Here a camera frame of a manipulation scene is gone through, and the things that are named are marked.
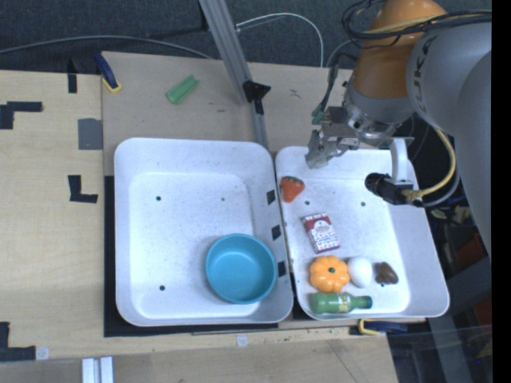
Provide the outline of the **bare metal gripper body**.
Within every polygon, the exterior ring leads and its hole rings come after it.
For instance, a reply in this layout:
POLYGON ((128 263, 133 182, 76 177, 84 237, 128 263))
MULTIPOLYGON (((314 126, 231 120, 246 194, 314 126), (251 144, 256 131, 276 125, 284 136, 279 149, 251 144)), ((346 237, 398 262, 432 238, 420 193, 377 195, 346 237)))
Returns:
POLYGON ((400 120, 391 109, 357 105, 329 107, 320 129, 321 150, 385 148, 400 120))

